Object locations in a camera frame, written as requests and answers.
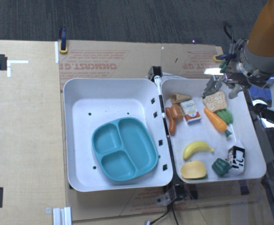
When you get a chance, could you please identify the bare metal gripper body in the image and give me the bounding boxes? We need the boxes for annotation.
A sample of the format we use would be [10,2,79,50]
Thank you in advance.
[222,60,273,89]

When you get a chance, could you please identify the tan bread slice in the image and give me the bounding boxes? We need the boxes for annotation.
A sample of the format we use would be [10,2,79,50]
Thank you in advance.
[202,90,228,113]

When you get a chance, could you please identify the green pea pods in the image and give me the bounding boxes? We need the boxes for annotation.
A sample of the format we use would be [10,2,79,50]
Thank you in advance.
[216,108,234,125]

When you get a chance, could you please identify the white, red and blue carton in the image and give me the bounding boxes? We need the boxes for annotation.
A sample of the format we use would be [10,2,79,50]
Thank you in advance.
[179,99,202,125]

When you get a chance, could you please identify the orange carrot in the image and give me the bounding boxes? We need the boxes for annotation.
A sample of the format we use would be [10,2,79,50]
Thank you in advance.
[203,107,233,138]

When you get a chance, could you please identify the tan waffle cone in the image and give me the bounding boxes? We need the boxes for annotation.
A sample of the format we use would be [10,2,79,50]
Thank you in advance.
[169,93,192,105]

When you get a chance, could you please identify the orange-brown toy bread roll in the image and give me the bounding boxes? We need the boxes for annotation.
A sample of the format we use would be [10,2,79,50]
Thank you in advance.
[170,104,184,120]

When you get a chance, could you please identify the white plastic tray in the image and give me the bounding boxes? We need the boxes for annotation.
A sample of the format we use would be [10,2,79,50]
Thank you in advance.
[63,78,174,193]
[160,78,267,185]

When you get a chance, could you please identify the orange-red sausage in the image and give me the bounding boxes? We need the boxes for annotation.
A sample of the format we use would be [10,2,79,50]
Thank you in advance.
[165,107,177,136]

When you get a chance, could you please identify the thin black and white rod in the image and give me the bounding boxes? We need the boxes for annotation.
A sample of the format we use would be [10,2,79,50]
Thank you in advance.
[154,75,175,188]

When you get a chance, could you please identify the yellow banana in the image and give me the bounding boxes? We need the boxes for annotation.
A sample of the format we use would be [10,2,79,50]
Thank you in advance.
[183,141,215,161]

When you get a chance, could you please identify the black and white milk carton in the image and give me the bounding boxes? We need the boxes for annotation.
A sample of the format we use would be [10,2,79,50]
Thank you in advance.
[226,145,246,176]

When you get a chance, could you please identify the green bell pepper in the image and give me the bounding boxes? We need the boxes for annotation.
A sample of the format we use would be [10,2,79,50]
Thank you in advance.
[211,158,232,178]

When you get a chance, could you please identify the yellow round toy food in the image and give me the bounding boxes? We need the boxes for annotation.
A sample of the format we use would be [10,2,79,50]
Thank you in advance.
[180,160,208,180]

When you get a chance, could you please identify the teal divided plate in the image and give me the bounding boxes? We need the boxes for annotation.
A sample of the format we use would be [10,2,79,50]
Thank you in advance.
[91,117,159,182]

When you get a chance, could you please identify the brown cardboard board, red print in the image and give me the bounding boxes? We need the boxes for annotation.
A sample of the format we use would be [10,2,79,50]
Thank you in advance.
[58,40,266,222]

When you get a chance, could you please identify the black cylinder on white bracket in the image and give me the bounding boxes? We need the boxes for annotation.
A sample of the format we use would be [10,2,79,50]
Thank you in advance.
[251,98,274,125]

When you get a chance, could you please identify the black block with thin wires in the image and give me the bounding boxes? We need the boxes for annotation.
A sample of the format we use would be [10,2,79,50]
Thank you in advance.
[163,183,198,202]
[148,66,163,81]

